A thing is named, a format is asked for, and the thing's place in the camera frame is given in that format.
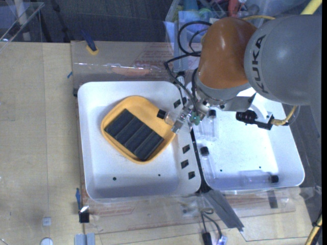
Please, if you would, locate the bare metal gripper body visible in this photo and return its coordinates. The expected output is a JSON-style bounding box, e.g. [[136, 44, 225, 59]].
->
[[179, 99, 213, 126]]

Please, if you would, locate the clear bottle with black cap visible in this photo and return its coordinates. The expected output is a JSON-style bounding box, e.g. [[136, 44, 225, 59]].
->
[[204, 109, 220, 141], [156, 108, 180, 126], [199, 146, 216, 181], [238, 170, 279, 185]]

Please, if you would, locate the yellow plate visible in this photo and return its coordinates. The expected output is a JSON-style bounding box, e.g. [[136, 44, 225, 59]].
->
[[100, 95, 177, 165]]

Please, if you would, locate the thin black rod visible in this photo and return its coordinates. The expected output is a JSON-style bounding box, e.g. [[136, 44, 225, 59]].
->
[[189, 129, 206, 194]]

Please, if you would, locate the black ribbed foam block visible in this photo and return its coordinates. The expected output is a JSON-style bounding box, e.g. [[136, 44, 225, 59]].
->
[[103, 108, 165, 162]]

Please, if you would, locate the white plastic tray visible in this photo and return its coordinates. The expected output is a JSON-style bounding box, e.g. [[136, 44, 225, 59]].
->
[[191, 85, 306, 192], [77, 81, 202, 204]]

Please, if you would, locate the black cylinder on white bracket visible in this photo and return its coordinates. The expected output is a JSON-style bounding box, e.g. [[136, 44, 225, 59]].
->
[[235, 92, 275, 131]]

